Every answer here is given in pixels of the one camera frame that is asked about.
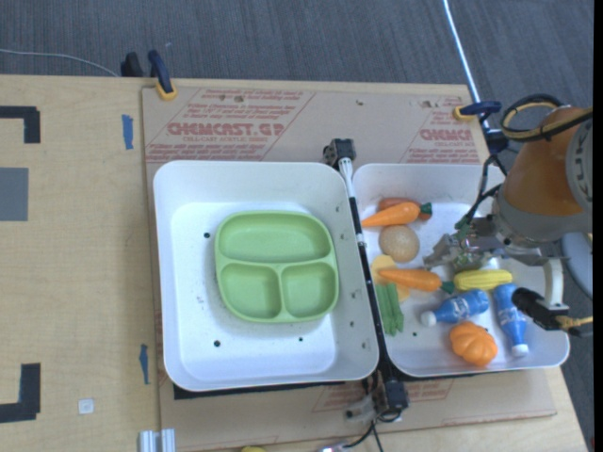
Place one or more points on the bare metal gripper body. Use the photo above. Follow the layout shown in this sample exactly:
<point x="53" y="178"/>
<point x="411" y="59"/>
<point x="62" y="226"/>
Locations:
<point x="485" y="240"/>

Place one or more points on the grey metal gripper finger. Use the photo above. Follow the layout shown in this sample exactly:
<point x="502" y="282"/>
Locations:
<point x="434" y="257"/>
<point x="447" y="242"/>

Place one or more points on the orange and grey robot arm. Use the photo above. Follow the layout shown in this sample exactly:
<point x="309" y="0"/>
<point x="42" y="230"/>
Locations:
<point x="542" y="177"/>

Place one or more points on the orange carrot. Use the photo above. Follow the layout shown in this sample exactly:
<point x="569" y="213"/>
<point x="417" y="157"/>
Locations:
<point x="412" y="279"/>
<point x="393" y="214"/>

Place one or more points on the tan bread roll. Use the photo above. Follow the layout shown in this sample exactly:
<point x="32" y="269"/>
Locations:
<point x="399" y="243"/>

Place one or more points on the yellow corn cob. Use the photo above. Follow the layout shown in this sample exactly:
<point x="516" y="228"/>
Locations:
<point x="483" y="279"/>

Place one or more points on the yellow flat toy food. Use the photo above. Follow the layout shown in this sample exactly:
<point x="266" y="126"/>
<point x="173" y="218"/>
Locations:
<point x="380" y="264"/>

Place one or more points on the blue bottle white cap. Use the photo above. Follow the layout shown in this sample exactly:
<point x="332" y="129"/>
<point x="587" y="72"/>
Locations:
<point x="511" y="316"/>
<point x="459" y="306"/>

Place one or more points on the green beans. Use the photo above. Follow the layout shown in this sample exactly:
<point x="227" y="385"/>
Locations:
<point x="391" y="309"/>

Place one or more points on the thin black and white rod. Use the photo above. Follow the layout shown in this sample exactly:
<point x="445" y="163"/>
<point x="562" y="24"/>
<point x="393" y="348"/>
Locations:
<point x="360" y="238"/>

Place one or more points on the white plastic tray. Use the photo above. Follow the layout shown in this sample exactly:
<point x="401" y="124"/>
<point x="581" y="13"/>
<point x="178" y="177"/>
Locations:
<point x="193" y="271"/>
<point x="424" y="346"/>

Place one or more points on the orange pumpkin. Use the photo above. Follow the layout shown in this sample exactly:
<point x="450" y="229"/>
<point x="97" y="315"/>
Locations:
<point x="473" y="344"/>

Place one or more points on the green divided plate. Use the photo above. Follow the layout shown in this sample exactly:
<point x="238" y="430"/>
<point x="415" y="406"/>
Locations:
<point x="275" y="264"/>

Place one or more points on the brown cardboard board red print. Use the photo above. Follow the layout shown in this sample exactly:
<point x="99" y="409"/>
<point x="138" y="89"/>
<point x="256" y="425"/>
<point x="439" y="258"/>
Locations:
<point x="301" y="125"/>

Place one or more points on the yellow rounded object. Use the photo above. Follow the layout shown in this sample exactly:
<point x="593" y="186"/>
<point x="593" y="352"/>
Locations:
<point x="254" y="449"/>

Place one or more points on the black cylinder on white bracket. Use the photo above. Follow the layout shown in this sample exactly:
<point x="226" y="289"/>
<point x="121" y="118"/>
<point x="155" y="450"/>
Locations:
<point x="534" y="305"/>

